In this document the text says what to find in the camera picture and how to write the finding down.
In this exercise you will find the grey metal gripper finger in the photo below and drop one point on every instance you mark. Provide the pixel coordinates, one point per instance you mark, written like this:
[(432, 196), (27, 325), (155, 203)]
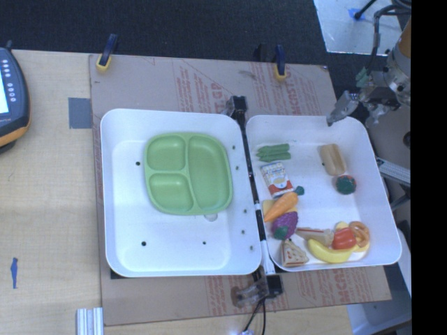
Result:
[(340, 110), (376, 115)]

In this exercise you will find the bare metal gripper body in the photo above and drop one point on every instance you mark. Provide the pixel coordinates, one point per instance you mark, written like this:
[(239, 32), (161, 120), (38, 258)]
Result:
[(384, 91)]

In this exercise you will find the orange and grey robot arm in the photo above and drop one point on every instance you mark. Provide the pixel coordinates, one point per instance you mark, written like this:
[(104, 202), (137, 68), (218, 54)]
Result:
[(405, 40)]

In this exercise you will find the tan hot dog bun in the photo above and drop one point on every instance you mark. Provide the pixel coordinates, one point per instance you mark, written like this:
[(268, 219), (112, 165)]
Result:
[(332, 159)]

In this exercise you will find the green and red toy vegetable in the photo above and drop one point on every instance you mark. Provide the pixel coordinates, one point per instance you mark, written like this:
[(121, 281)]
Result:
[(345, 184)]

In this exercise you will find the green toy beans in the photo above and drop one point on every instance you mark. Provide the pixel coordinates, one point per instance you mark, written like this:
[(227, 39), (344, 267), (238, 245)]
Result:
[(274, 153)]

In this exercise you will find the white plastic tray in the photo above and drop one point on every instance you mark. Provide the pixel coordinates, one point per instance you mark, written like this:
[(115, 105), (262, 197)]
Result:
[(174, 250), (314, 194)]

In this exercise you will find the white and red carton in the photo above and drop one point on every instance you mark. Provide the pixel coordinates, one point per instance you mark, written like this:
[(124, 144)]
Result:
[(276, 178)]

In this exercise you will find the orange carrot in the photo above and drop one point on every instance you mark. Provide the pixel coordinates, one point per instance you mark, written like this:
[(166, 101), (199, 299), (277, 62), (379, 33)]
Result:
[(283, 204)]

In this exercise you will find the orange toy pretzel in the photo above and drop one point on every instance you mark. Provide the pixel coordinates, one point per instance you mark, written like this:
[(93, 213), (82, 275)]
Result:
[(361, 230)]

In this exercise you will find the yellow toy cheese slice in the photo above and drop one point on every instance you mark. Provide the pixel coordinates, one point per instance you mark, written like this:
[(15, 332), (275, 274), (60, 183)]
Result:
[(267, 206)]

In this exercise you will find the purple grapes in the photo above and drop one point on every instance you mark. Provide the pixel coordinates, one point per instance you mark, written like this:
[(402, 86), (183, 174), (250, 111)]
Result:
[(286, 222)]

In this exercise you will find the toy sandwich wedge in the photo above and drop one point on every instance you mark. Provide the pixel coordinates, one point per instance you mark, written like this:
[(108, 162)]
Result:
[(316, 235)]

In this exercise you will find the red toy pepper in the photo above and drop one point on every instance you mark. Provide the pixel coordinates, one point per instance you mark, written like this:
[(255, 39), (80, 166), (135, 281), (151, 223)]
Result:
[(344, 238)]

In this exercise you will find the thin black and white rod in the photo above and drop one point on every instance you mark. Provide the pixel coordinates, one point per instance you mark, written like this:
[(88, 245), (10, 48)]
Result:
[(259, 222)]

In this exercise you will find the yellow banana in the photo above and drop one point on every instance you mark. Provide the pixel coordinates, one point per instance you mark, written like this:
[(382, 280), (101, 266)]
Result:
[(330, 255)]

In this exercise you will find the green divided plate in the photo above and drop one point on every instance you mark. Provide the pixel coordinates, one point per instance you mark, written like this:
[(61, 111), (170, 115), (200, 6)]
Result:
[(206, 169)]

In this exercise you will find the toy pizza slice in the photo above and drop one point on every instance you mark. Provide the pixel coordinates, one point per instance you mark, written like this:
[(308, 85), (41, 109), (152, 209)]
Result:
[(292, 255)]

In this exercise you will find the brown cardboard board red print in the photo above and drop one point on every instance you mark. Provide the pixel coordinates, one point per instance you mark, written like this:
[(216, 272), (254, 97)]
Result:
[(146, 82)]

